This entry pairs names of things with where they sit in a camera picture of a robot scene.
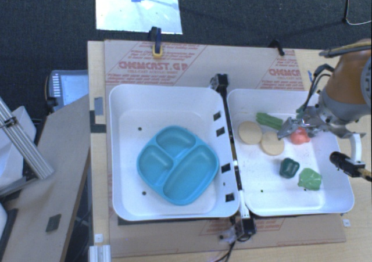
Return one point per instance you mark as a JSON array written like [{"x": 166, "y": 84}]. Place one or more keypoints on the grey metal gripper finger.
[
  {"x": 310, "y": 130},
  {"x": 290, "y": 127}
]

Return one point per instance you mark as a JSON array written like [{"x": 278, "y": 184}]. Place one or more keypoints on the thin black and white rod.
[{"x": 231, "y": 139}]

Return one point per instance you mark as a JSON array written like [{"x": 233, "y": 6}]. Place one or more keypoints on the light green toy beans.
[{"x": 268, "y": 120}]

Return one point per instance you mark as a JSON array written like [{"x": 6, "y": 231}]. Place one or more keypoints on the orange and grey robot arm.
[{"x": 346, "y": 80}]

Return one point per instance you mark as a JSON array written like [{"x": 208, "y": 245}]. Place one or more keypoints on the beige round biscuit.
[
  {"x": 272, "y": 144},
  {"x": 249, "y": 133}
]

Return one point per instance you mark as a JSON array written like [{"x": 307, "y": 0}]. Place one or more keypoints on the dark green toy pepper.
[{"x": 289, "y": 168}]

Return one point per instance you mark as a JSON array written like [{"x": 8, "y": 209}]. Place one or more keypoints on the brown cardboard board red print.
[{"x": 186, "y": 60}]

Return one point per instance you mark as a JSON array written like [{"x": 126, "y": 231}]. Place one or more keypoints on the white plastic tray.
[
  {"x": 267, "y": 191},
  {"x": 130, "y": 144}
]

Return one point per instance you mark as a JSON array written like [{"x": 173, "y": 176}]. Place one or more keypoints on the pink toy tomato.
[{"x": 299, "y": 138}]

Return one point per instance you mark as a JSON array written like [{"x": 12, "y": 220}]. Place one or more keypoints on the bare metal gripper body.
[{"x": 327, "y": 120}]

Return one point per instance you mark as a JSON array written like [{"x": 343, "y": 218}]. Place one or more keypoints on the blue divided plate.
[{"x": 177, "y": 165}]

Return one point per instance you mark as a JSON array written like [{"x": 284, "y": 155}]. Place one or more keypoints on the light green toy lettuce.
[{"x": 309, "y": 179}]

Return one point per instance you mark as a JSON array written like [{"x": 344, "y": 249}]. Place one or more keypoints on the black cylinder on white bracket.
[{"x": 353, "y": 165}]

